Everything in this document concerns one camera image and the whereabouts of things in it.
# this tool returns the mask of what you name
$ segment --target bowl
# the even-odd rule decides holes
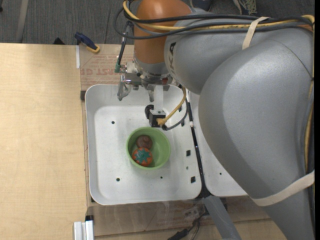
[[[136,139],[140,135],[148,135],[152,140],[152,162],[148,166],[142,166],[132,159],[133,152],[138,148]],[[126,141],[126,154],[132,164],[144,170],[155,170],[165,165],[171,154],[171,145],[166,135],[159,129],[152,127],[141,127],[134,130]]]

